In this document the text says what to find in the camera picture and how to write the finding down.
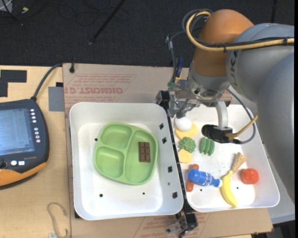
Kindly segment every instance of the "yellow banana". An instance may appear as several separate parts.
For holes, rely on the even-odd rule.
[[[221,186],[222,195],[227,203],[232,206],[237,206],[237,200],[230,189],[230,177],[233,174],[233,171],[230,170],[227,175],[222,178],[223,185]]]

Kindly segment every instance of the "blue plastic bottle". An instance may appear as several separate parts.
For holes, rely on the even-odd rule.
[[[188,179],[202,186],[213,185],[215,187],[221,187],[223,183],[220,179],[215,179],[210,173],[197,169],[190,169]]]

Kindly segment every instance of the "green plate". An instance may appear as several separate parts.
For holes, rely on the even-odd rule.
[[[140,158],[139,142],[149,145],[149,162]],[[152,177],[157,156],[158,142],[151,132],[126,123],[112,122],[105,125],[98,136],[94,164],[102,175],[110,179],[140,185]]]

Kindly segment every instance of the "white egg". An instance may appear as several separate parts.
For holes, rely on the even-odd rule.
[[[188,131],[192,127],[192,122],[187,117],[175,118],[174,121],[180,131]]]

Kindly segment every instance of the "red tomato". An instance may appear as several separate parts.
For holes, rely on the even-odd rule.
[[[259,175],[255,169],[244,169],[241,178],[242,182],[245,184],[255,184],[258,182]]]

